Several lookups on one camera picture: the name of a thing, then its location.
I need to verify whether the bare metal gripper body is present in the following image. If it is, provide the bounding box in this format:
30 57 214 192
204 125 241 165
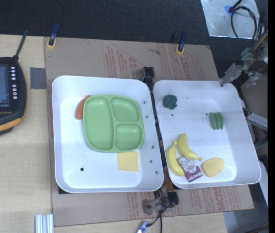
241 45 269 75

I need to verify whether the green ribbed toy vegetable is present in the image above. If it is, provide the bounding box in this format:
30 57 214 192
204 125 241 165
208 111 225 131

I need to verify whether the dark green broccoli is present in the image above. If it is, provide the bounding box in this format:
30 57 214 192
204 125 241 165
162 94 178 110

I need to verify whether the white plastic tray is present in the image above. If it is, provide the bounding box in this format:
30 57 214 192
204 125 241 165
51 75 165 194
152 79 262 190

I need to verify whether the yellow banana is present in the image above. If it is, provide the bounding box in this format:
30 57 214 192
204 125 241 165
165 140 186 177
177 133 203 163

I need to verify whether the thin black and white rod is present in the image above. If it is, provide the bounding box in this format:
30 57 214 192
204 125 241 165
148 78 170 189

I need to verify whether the yellow rounded wedge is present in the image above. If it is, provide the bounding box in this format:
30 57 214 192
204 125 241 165
201 157 225 178

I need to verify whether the red and white carton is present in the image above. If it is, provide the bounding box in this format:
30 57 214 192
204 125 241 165
176 156 204 183

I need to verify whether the yellow square cheese slice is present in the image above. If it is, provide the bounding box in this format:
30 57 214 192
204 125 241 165
117 151 139 173

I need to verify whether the green divided plate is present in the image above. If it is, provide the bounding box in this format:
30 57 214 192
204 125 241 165
82 94 145 153

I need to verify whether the brown cardboard board red print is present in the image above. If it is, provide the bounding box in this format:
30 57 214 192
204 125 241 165
43 36 255 228

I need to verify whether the orange sausage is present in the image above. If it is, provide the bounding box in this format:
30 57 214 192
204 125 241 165
75 95 92 120

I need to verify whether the black block with thin wires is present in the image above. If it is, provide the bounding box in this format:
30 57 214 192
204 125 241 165
144 189 180 215
137 66 155 81

